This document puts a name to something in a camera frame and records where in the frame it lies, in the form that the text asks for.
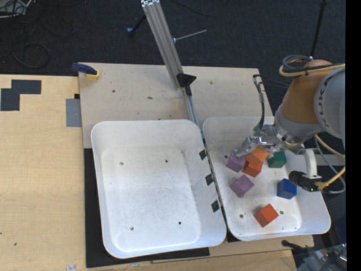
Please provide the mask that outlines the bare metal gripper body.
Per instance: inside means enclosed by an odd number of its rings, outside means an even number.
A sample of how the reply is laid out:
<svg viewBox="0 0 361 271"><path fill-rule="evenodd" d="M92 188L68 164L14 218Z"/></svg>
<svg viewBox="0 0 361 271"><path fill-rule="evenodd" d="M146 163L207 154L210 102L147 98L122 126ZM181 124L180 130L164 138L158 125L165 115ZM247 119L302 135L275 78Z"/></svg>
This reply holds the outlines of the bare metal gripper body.
<svg viewBox="0 0 361 271"><path fill-rule="evenodd" d="M280 124L258 124L253 129L252 137L258 137L258 145L263 148L278 146L279 151L289 150L294 154L305 148L305 128L300 124L292 125L291 128Z"/></svg>

